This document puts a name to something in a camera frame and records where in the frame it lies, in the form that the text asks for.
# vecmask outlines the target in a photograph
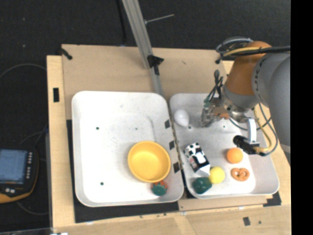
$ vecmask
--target orange ball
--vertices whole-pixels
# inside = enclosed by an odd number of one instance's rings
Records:
[[[244,154],[239,148],[231,148],[227,151],[226,157],[230,163],[237,164],[244,158]]]

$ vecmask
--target black floor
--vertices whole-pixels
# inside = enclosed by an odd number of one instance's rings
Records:
[[[153,47],[214,49],[245,36],[273,46],[291,43],[291,0],[139,0]],[[48,120],[46,56],[61,44],[135,46],[116,0],[0,0],[0,145],[34,144]],[[40,176],[31,196],[0,204],[0,232],[49,227],[45,140],[38,143]]]

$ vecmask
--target yellow bowl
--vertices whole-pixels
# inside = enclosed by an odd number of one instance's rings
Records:
[[[171,169],[167,151],[153,141],[136,143],[128,153],[128,166],[137,179],[154,183],[163,180]]]

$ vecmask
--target white tray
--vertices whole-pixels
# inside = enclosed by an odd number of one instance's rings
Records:
[[[242,131],[229,120],[222,119],[214,122],[212,126],[203,128],[200,125],[203,101],[207,94],[176,94],[170,99],[172,114],[176,110],[186,110],[190,117],[188,127],[182,127],[174,122],[177,136],[183,173],[185,174],[188,190],[192,195],[201,199],[274,194],[279,188],[279,180],[270,156],[248,155],[244,153],[243,160],[238,164],[231,164],[226,160],[228,149],[235,147],[233,138],[236,135],[247,137],[247,131]],[[257,141],[261,146],[266,142],[261,130],[257,132]],[[203,194],[197,194],[192,182],[200,177],[194,173],[183,151],[186,146],[198,142],[202,147],[211,167],[220,166],[225,171],[225,180],[220,184],[213,184],[212,188]],[[230,175],[232,168],[246,168],[250,177],[239,182]]]
[[[72,99],[75,191],[90,207],[175,202],[184,191],[168,105],[155,93],[77,93]],[[127,155],[139,141],[155,141],[169,153],[172,168],[164,196],[130,172]]]

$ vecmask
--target white ball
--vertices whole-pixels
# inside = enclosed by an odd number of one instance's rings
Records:
[[[185,110],[177,110],[174,113],[174,120],[177,124],[187,127],[189,125],[189,115]]]

